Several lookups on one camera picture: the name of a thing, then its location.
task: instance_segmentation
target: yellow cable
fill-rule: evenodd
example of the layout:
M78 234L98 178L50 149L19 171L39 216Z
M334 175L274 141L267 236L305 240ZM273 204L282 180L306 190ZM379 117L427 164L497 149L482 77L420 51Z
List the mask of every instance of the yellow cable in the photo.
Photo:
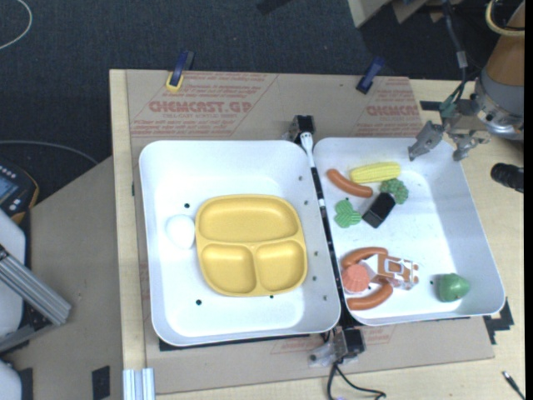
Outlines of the yellow cable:
M524 37L526 35L526 30L525 29L524 30L520 30L520 31L516 31L516 30L511 30L511 29L508 29L508 28L498 27L494 23L494 21L492 20L492 7L493 7L494 3L497 3L499 1L500 0L491 0L489 2L489 4L487 5L487 7L486 7L485 20L486 20L486 23L489 26L489 28L492 31L494 31L495 33L500 34L501 36Z

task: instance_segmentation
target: sausage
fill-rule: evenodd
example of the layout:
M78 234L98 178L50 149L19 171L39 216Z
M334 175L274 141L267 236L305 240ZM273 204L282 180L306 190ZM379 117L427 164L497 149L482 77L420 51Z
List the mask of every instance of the sausage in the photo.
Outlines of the sausage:
M352 311L368 310L383 304L392 295L392 285L384 282L381 288L366 297L350 297L346 300Z
M326 175L337 188L340 188L342 191L351 194L352 196L369 198L372 197L372 194L374 193L372 188L367 185L360 185L350 181L350 179L342 176L342 174L336 169L329 169L326 172Z
M360 249L356 249L353 252L350 252L343 260L342 260L342 267L348 268L354 263L358 263L359 261L363 259L367 259L368 257L371 257L372 255L376 254L381 255L388 255L389 252L384 247L362 247Z

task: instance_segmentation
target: white tray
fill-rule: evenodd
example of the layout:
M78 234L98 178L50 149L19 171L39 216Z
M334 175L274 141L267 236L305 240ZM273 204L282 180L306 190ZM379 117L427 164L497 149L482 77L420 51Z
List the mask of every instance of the white tray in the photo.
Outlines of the white tray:
M356 248L380 246L393 257L421 265L421 281L412 290L395 289L379 307L351 314L374 326L497 313L505 294L461 165L453 161L445 142L410 162L407 147L412 143L408 138L326 138L315 146L337 259ZM333 220L336 203L349 197L363 214L373 198L347 196L327 179L326 171L336 168L348 176L354 167L387 161L401 165L399 179L410 192L407 201L395 205L378 228L365 221L339 227ZM370 185L375 197L379 184ZM445 273L457 273L470 282L471 290L461 300L438 299L438 278Z
M139 160L147 229L152 323L171 345L323 333L341 313L306 154L287 141L158 141ZM204 281L196 248L179 249L168 218L192 218L209 198L271 194L298 213L306 240L303 284L274 297L228 297Z

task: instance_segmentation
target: wooden table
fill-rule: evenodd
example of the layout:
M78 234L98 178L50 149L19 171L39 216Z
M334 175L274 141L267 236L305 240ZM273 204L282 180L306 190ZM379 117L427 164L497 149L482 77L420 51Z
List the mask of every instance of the wooden table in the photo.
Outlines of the wooden table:
M412 80L417 101L440 101L456 82ZM117 240L122 318L122 360L126 369L147 365L144 349L141 291L137 259L137 230L132 196L132 159L127 107L127 78L124 70L111 70L113 161L117 202ZM437 120L434 112L421 112L423 119ZM471 151L462 162L474 202L498 265L514 318L510 331L496 334L496 357L477 362L460 362L432 367L360 373L354 383L378 388L388 398L518 398L503 378L507 371L525 391L525 291L524 291L524 197L490 180L496 163L523 167L523 145L497 137ZM340 378L333 384L336 396L362 398ZM244 387L223 388L158 396L165 399L254 398L323 399L325 378L310 378Z

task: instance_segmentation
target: yellow plate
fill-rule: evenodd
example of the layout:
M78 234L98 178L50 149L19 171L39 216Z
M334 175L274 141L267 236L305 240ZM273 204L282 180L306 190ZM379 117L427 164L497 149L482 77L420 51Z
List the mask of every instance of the yellow plate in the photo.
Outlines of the yellow plate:
M307 274L300 219L292 205L268 195L215 197L196 216L203 277L215 291L251 297L288 292Z

